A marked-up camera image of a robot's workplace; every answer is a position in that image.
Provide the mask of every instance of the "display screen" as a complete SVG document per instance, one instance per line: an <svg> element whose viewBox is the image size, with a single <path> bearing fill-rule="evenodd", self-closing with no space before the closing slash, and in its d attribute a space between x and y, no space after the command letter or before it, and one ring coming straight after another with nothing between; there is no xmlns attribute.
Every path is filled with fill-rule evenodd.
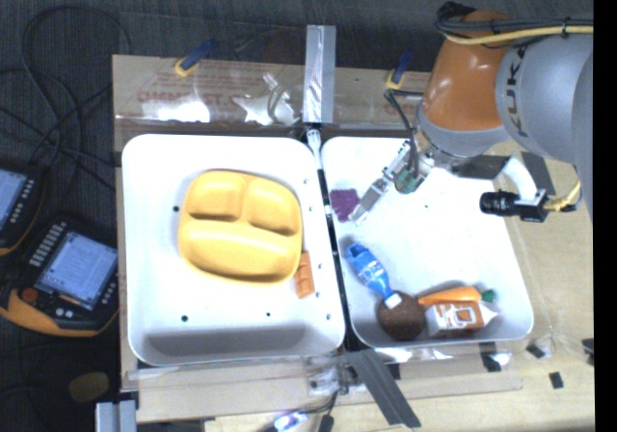
<svg viewBox="0 0 617 432"><path fill-rule="evenodd" d="M13 213L15 201L26 181L26 175L0 169L0 230Z"/></svg>
<svg viewBox="0 0 617 432"><path fill-rule="evenodd" d="M91 311L118 265L118 251L70 231L35 287L58 292Z"/></svg>

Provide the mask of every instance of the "yellow cable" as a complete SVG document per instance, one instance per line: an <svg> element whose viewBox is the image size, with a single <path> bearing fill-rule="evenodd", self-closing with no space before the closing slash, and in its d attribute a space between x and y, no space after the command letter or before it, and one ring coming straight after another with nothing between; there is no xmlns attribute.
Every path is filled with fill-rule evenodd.
<svg viewBox="0 0 617 432"><path fill-rule="evenodd" d="M523 29L521 31L512 31L511 33L503 33L500 35L484 36L482 38L462 38L460 36L453 35L445 35L445 37L450 41L459 44L486 44L489 42L509 41L534 36L561 35L564 33L593 35L594 28L593 26L567 26L564 31L563 26L555 26L537 29Z"/></svg>
<svg viewBox="0 0 617 432"><path fill-rule="evenodd" d="M544 204L544 209L547 209L549 211L560 211L561 209L572 203L572 200L577 196L579 191L580 180L577 180L577 183L567 196L548 201L546 204Z"/></svg>

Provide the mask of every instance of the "white bottle cap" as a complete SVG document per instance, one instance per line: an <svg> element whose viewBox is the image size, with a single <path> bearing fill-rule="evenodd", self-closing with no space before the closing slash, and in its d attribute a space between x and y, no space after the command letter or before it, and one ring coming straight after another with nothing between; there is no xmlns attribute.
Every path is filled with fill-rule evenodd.
<svg viewBox="0 0 617 432"><path fill-rule="evenodd" d="M394 307L396 307L402 301L403 299L401 298L401 296L398 293L394 293L393 295L390 295L386 300L384 300L384 303L389 309L394 309Z"/></svg>

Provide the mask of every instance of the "beige table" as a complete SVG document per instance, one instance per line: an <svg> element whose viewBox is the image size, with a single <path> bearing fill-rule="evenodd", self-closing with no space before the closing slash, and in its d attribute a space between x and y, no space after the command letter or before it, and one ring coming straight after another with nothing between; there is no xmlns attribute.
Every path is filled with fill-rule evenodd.
<svg viewBox="0 0 617 432"><path fill-rule="evenodd" d="M155 59L115 59L118 111L131 91L144 87L149 80L148 71L156 67ZM338 88L362 95L364 104L371 98L381 104L385 77L381 71L345 69L338 70L336 77L343 81ZM406 89L422 91L427 77L428 74L409 74ZM117 120L116 151L121 152L130 137L149 131L165 130L159 124ZM184 125L175 126L172 131L195 132L199 128ZM512 148L513 143L504 143L491 152L504 153ZM568 192L576 179L572 167L556 162L549 162L549 167L557 193ZM507 188L508 184L497 186ZM120 273L124 287L120 173L118 191ZM524 350L528 341L522 341L514 351L508 372L482 372L480 366L450 375L447 369L432 366L429 371L437 372L427 375L421 365L405 365L401 389L410 398L424 430L592 430L594 367L586 362L580 344L583 338L593 337L594 327L593 231L587 211L583 205L573 213L551 214L544 224L508 219L507 226L536 317L530 340L538 342L548 355L534 357ZM294 362L255 368L215 365L181 369L158 377L153 376L156 370L137 371L137 358L126 338L125 291L121 295L121 370L126 388L139 393L138 422L216 417L204 422L204 430L256 431L271 424L284 409L310 407L324 401L309 395L306 368ZM556 372L563 380L559 389L553 388L550 379ZM335 430L368 432L392 428L366 391L340 396L333 416ZM296 430L316 430L317 419Z"/></svg>

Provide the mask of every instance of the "yellow divided tray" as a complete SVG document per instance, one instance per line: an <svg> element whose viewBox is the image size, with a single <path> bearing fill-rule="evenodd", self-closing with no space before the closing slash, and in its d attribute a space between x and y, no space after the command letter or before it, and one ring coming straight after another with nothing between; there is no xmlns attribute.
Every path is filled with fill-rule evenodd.
<svg viewBox="0 0 617 432"><path fill-rule="evenodd" d="M211 170L189 185L177 236L182 258L232 282L289 280L302 253L302 214L296 196L258 175Z"/></svg>

